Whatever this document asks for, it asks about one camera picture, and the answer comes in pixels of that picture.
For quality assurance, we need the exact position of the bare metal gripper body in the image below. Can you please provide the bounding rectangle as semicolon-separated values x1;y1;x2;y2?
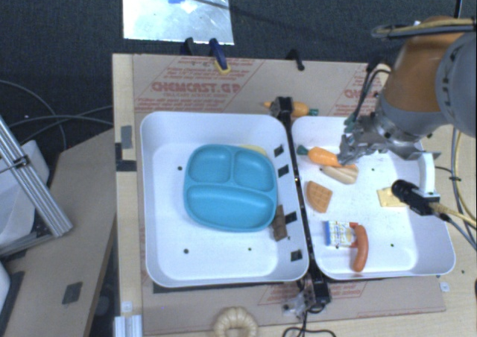
345;116;442;161

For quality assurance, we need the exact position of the orange carrot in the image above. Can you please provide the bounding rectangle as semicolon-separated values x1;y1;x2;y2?
296;145;342;169
263;101;320;119

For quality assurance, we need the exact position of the beige hot dog bun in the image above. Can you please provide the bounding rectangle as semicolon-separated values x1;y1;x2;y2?
320;163;360;185

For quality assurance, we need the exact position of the yellow cheese slice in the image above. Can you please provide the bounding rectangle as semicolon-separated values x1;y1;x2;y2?
376;186;408;209

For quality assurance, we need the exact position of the orange waffle biscuit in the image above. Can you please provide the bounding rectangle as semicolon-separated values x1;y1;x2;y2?
305;180;334;214

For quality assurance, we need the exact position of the thin black rod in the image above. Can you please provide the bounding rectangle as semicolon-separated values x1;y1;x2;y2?
279;111;320;281

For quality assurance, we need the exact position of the white and blue carton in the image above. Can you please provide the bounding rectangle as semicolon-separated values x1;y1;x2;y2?
323;220;359;248

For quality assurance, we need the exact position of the orange sausage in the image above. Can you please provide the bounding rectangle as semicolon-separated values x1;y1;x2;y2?
350;224;370;274

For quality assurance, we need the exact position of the brown chocolate bar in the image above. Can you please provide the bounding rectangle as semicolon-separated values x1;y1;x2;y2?
271;204;289;242

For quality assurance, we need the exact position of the white plastic tray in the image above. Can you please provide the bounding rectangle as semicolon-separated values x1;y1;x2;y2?
291;115;457;281
139;110;311;289

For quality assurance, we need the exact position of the brown cardboard board red print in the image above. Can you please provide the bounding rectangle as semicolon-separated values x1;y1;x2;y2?
131;53;447;337

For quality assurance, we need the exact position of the blue divided plate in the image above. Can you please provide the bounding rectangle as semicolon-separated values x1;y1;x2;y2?
182;143;279;233

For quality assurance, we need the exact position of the beige doughnut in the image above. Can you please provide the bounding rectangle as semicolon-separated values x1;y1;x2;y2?
212;306;259;337

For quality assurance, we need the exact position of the black cylinder on white bracket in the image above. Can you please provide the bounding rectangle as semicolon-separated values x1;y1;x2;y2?
391;152;441;216

